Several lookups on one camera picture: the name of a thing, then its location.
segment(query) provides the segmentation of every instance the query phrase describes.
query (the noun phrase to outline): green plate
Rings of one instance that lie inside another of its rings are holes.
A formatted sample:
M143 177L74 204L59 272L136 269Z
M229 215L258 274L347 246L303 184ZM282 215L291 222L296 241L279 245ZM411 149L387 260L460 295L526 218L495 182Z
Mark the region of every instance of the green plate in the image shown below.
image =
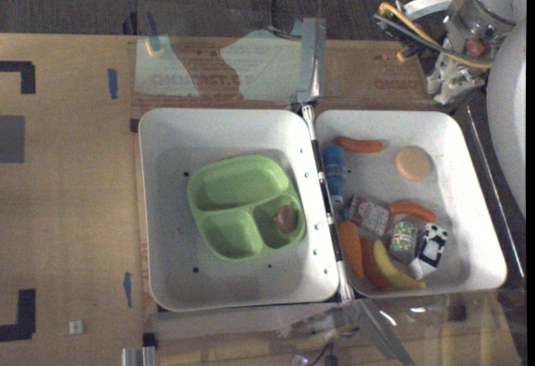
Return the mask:
M305 232L301 201L275 160L244 155L215 162L193 174L188 201L202 238L227 261L247 261L289 247ZM285 205L298 216L296 228L282 233L273 217Z

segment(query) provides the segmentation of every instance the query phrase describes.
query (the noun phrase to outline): small snack package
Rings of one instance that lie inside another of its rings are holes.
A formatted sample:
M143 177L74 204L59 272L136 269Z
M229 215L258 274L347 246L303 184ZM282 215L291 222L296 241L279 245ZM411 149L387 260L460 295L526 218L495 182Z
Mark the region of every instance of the small snack package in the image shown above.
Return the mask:
M415 280L422 280L435 272L441 261L448 233L434 223L428 223L420 231L416 257L409 263Z
M390 212L384 207L378 206L373 202L354 196L349 207L349 219L372 232L377 237L385 234L386 225L390 218Z
M389 254L398 261L408 264L415 257L418 229L408 221L399 221L392 228Z

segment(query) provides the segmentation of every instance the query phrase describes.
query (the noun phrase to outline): blue tape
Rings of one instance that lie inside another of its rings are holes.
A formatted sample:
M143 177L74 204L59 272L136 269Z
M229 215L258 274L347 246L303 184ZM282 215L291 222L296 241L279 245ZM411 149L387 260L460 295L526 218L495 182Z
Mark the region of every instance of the blue tape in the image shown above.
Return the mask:
M128 308L132 308L132 281L130 280L132 274L125 272L125 279L123 280L123 288L125 289L126 302Z
M108 87L110 88L110 96L112 100L118 99L119 83L117 82L117 71L115 69L108 69Z

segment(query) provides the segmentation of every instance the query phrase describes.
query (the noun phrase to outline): plywood surface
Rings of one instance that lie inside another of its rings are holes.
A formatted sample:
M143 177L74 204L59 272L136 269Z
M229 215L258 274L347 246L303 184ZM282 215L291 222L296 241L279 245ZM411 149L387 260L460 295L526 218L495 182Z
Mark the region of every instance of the plywood surface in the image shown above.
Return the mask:
M0 343L0 363L119 364L143 332L127 38L1 34L0 60L36 68L36 94L0 73L0 115L23 115L26 137L24 162L0 164L0 311L37 298L35 334Z

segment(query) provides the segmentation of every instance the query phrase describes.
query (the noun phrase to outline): white bin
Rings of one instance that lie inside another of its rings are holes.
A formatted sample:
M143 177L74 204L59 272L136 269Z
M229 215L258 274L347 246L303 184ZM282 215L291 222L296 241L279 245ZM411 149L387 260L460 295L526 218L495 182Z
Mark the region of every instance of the white bin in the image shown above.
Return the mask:
M323 149L337 136L383 140L375 154L346 154L352 171L344 197L384 203L407 200L436 213L451 236L438 270L425 290L377 292L348 270L352 286L366 297L431 295L493 289L507 267L461 129L438 112L327 111L316 120ZM322 302L339 285L325 208L308 129L284 110L155 109L140 122L150 290L166 309ZM396 172L394 157L416 145L433 161L421 182ZM274 158L298 190L306 218L301 241L275 255L226 262L202 240L186 196L189 175L217 160L247 154Z

